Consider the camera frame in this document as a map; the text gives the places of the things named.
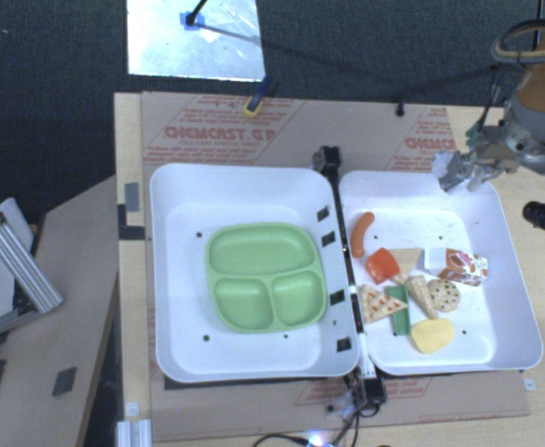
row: wooden table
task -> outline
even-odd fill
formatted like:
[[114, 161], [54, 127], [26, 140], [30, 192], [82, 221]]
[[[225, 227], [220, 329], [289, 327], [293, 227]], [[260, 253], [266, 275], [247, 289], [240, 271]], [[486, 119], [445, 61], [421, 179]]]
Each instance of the wooden table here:
[[[84, 445], [116, 309], [116, 243], [114, 178], [47, 214], [35, 259], [65, 302], [0, 345], [0, 446]], [[55, 396], [61, 372], [73, 385]]]
[[[394, 108], [387, 105], [390, 111]], [[464, 132], [477, 120], [481, 108], [447, 107], [447, 114], [456, 145], [464, 147]], [[498, 110], [490, 113], [488, 123], [501, 117]], [[125, 203], [129, 182], [138, 184], [143, 193], [141, 164], [128, 164], [142, 158], [142, 99], [137, 94], [116, 95], [116, 147], [118, 204]], [[544, 344], [544, 356], [523, 378], [534, 382], [535, 390], [527, 392], [531, 414], [523, 417], [417, 424], [410, 426], [364, 428], [358, 445], [387, 444], [393, 446], [517, 446], [545, 445], [545, 233], [534, 229], [521, 217], [526, 202], [545, 202], [545, 178], [528, 170], [503, 175], [493, 181], [505, 211], [514, 247], [525, 278]], [[143, 201], [128, 211], [127, 225], [143, 226]], [[121, 318], [123, 345], [124, 401], [133, 402], [126, 419], [136, 421], [151, 417], [149, 387], [148, 330], [146, 311], [145, 244], [138, 240], [123, 240], [119, 246]], [[159, 447], [203, 446], [240, 447], [252, 445], [256, 437], [235, 437], [210, 440], [161, 442]], [[270, 440], [265, 445], [286, 445], [282, 440]]]

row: toy sausage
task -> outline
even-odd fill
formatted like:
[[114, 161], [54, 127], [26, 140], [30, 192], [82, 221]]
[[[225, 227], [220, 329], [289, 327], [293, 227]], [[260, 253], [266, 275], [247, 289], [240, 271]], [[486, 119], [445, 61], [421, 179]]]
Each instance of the toy sausage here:
[[350, 253], [353, 257], [361, 258], [363, 256], [363, 237], [374, 220], [375, 216], [371, 212], [365, 212], [355, 223], [355, 227], [350, 233]]

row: yellow clip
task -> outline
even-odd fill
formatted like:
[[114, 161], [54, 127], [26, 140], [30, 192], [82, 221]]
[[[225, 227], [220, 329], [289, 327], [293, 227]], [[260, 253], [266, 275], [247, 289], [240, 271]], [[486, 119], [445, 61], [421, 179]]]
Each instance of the yellow clip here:
[[243, 104], [243, 114], [250, 118], [254, 118], [257, 116], [257, 114], [260, 112], [260, 109], [262, 109], [262, 103], [264, 102], [264, 100], [260, 100], [260, 102], [257, 103], [257, 106], [255, 106], [255, 109], [253, 111], [250, 111], [248, 108], [252, 103], [252, 100], [253, 97], [249, 98], [247, 102]]

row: toy food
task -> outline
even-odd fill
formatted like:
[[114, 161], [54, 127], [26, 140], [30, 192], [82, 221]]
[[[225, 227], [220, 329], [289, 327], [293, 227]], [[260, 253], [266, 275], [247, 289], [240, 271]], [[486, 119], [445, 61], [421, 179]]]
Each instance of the toy food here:
[[455, 327], [450, 319], [424, 319], [411, 327], [411, 337], [419, 351], [431, 354], [455, 339]]
[[438, 311], [454, 311], [460, 302], [460, 291], [447, 279], [433, 279], [428, 283], [429, 296]]
[[[392, 298], [401, 300], [406, 304], [409, 303], [409, 293], [404, 285], [387, 287], [386, 293]], [[408, 307], [392, 315], [392, 327], [394, 328], [394, 334], [397, 336], [411, 333], [411, 318], [409, 317]]]
[[426, 315], [428, 315], [431, 319], [438, 318], [438, 312], [436, 311], [436, 307], [431, 299], [431, 295], [429, 294], [428, 285], [426, 285], [425, 279], [422, 275], [411, 278], [406, 283], [406, 288], [409, 291], [409, 294], [415, 298], [415, 301], [419, 303], [421, 309], [425, 311]]
[[365, 269], [377, 285], [401, 273], [398, 262], [386, 249], [380, 249], [370, 255], [365, 262]]
[[487, 259], [453, 249], [425, 250], [425, 268], [432, 275], [479, 286], [487, 278]]
[[403, 285], [411, 275], [411, 272], [416, 268], [419, 262], [419, 257], [423, 255], [423, 249], [409, 248], [409, 249], [390, 249], [390, 253], [399, 264], [401, 273], [404, 276], [404, 281], [399, 283]]
[[365, 284], [359, 287], [359, 299], [364, 323], [372, 323], [381, 318], [394, 315], [394, 313], [398, 313], [408, 306], [407, 303], [396, 300]]
[[365, 212], [355, 223], [355, 227], [350, 233], [350, 253], [354, 258], [363, 256], [363, 237], [369, 226], [374, 223], [374, 220], [375, 216], [371, 212]]

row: blue tape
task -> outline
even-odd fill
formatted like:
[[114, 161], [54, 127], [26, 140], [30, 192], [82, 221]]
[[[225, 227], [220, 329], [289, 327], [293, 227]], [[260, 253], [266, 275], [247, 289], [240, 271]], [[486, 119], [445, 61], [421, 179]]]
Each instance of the blue tape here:
[[185, 11], [179, 14], [179, 19], [181, 21], [181, 24], [188, 32], [194, 32], [196, 30], [199, 30], [199, 25], [205, 25], [206, 19], [201, 13], [198, 13], [196, 16], [196, 22], [193, 25], [188, 25], [186, 23], [187, 17], [191, 15], [190, 11]]

